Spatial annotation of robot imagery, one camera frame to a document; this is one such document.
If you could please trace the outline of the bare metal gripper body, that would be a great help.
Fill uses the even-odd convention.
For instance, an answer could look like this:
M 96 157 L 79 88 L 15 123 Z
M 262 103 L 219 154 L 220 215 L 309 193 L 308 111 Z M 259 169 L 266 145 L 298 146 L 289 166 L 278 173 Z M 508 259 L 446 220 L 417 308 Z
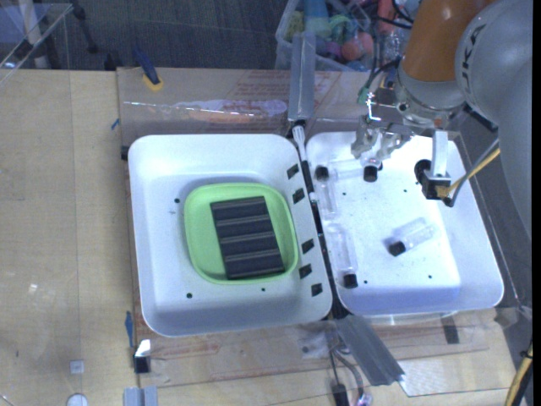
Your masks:
M 395 98 L 367 98 L 366 111 L 359 119 L 358 143 L 376 143 L 384 136 L 397 135 L 409 140 L 414 135 L 432 137 L 446 131 L 448 115 L 434 109 L 419 107 L 415 102 L 397 101 Z

